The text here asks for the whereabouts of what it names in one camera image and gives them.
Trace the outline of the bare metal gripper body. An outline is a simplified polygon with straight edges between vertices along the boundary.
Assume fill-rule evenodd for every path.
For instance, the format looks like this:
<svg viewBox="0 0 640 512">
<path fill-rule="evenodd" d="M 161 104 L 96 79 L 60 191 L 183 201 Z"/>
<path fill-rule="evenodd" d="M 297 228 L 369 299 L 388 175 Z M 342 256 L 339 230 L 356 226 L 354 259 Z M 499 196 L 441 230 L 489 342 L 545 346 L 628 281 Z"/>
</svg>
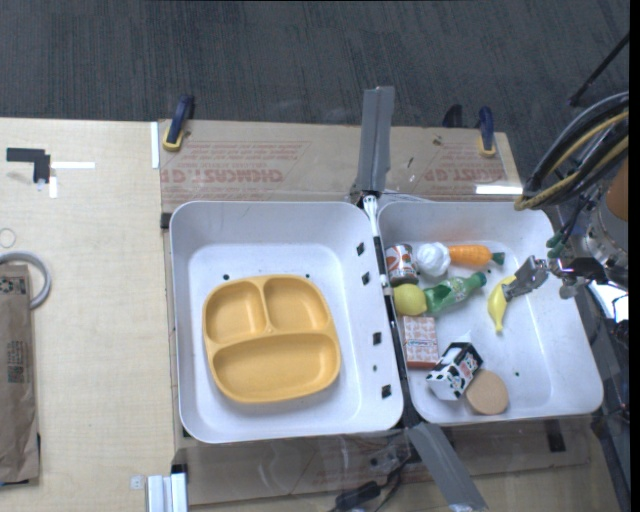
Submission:
<svg viewBox="0 0 640 512">
<path fill-rule="evenodd" d="M 600 228 L 564 226 L 547 240 L 550 272 L 563 289 L 577 289 L 591 283 L 619 289 L 629 286 L 628 253 Z"/>
</svg>

